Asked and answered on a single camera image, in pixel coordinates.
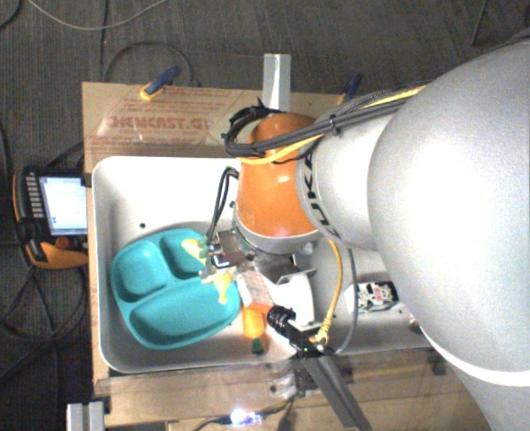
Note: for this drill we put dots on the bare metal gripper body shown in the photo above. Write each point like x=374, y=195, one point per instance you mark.
x=233, y=249

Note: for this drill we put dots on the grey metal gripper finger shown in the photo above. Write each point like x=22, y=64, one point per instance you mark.
x=210, y=278
x=239, y=273

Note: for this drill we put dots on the yellow banana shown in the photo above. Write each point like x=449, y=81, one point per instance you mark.
x=224, y=286

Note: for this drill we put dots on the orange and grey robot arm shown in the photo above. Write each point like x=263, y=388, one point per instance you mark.
x=444, y=204

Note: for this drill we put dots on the blue divided plate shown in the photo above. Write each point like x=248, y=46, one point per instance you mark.
x=175, y=308

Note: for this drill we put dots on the orange carrot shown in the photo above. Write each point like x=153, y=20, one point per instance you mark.
x=252, y=323

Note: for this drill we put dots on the white plastic tray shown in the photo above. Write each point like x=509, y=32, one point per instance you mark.
x=377, y=330
x=157, y=191

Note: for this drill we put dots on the white packet with red print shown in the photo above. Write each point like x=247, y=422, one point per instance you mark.
x=375, y=295

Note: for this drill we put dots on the brown cardboard board red print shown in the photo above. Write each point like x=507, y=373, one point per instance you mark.
x=126, y=124

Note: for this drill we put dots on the black cylinder on white bracket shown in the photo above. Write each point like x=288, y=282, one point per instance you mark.
x=292, y=326

